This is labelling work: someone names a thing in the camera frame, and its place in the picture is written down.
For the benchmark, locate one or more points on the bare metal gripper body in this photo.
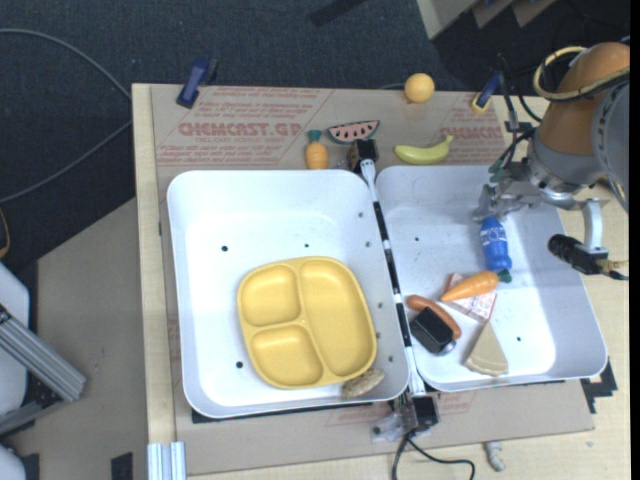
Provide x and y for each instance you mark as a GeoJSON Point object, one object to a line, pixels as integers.
{"type": "Point", "coordinates": [520, 185]}

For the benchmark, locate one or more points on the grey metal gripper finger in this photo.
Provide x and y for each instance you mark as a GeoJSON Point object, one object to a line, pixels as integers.
{"type": "Point", "coordinates": [506, 209]}
{"type": "Point", "coordinates": [483, 203]}

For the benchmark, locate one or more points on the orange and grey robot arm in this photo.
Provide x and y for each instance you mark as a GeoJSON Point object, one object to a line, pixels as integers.
{"type": "Point", "coordinates": [567, 123]}

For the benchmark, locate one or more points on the blue plastic bottle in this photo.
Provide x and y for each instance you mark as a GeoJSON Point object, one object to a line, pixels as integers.
{"type": "Point", "coordinates": [495, 243]}

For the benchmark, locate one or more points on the white plastic tray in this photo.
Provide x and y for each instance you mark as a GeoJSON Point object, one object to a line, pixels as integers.
{"type": "Point", "coordinates": [225, 208]}
{"type": "Point", "coordinates": [435, 203]}

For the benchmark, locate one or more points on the yellow banana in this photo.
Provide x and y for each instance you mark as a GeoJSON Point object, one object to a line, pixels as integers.
{"type": "Point", "coordinates": [422, 154]}

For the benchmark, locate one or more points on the long orange carrot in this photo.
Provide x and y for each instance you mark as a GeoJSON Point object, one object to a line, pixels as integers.
{"type": "Point", "coordinates": [472, 286]}

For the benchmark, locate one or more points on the pink packet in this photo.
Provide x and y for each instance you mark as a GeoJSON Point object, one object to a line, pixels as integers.
{"type": "Point", "coordinates": [477, 308]}

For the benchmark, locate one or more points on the thin black and white rod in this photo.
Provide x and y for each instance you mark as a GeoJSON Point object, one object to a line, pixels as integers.
{"type": "Point", "coordinates": [391, 263]}

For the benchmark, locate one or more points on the orange-red sausage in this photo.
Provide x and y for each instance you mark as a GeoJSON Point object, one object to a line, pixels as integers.
{"type": "Point", "coordinates": [419, 301]}

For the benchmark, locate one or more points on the yellow-orange ball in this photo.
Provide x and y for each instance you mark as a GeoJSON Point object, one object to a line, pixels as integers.
{"type": "Point", "coordinates": [419, 87]}

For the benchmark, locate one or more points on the black box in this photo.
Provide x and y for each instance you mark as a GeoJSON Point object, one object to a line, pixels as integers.
{"type": "Point", "coordinates": [431, 329]}

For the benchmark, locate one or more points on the tan bread slice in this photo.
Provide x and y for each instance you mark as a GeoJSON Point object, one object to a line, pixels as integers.
{"type": "Point", "coordinates": [487, 353]}

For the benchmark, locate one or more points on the watermelon slice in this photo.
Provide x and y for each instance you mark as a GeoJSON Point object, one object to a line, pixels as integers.
{"type": "Point", "coordinates": [352, 132]}

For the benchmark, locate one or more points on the yellow divided plate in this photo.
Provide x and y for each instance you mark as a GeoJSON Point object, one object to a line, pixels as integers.
{"type": "Point", "coordinates": [330, 308]}

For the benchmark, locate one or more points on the tan round biscuit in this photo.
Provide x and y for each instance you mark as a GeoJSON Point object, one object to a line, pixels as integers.
{"type": "Point", "coordinates": [363, 382]}

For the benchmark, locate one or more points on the brown cardboard board red print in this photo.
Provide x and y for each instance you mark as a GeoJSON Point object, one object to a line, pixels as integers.
{"type": "Point", "coordinates": [240, 128]}

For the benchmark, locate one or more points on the black cylinder on white bracket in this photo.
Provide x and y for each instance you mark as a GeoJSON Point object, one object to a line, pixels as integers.
{"type": "Point", "coordinates": [575, 252]}

